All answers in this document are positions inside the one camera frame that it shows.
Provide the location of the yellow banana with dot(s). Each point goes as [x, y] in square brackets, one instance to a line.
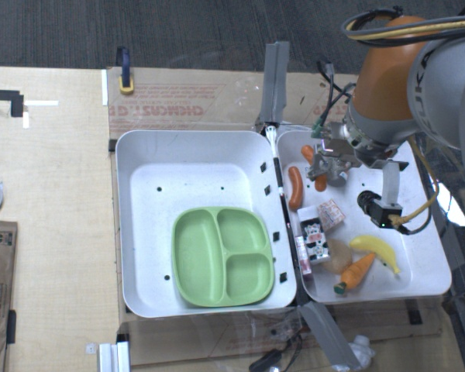
[377, 248]

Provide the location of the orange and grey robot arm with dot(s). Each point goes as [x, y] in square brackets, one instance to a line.
[387, 80]

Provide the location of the orange sausage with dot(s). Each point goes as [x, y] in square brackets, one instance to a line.
[307, 153]

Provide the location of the white carton with red print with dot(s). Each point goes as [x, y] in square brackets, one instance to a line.
[332, 213]

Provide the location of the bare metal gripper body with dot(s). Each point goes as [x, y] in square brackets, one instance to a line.
[335, 140]

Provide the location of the orange carrot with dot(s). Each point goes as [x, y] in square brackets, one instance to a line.
[356, 273]

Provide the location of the beige round bread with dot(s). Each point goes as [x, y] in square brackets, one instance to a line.
[340, 256]

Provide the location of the black cylinder on white bracket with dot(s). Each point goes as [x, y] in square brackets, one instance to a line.
[377, 209]

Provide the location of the white plastic tray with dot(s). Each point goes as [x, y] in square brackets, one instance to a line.
[155, 207]
[414, 254]

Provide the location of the pink packet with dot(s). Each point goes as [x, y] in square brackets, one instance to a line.
[304, 258]

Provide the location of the red sausage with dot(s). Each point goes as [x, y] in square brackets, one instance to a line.
[295, 188]

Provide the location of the white carton with cow print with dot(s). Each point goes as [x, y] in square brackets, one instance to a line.
[314, 238]

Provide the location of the brown cardboard board red print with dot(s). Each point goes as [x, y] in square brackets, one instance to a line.
[178, 103]

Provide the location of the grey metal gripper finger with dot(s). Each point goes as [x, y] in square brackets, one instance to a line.
[317, 169]
[338, 176]

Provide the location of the green divided plate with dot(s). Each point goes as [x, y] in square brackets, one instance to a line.
[197, 254]

